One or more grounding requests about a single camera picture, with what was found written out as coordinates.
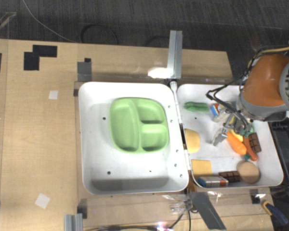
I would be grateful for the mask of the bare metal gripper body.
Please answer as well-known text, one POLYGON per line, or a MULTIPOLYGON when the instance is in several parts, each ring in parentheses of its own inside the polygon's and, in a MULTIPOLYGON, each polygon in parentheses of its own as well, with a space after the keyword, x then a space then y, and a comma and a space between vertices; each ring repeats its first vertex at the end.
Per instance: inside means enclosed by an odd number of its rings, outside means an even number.
POLYGON ((223 130, 229 131, 250 131, 252 128, 251 123, 244 116, 242 110, 237 110, 235 112, 226 109, 225 111, 228 114, 226 121, 223 123, 223 130))

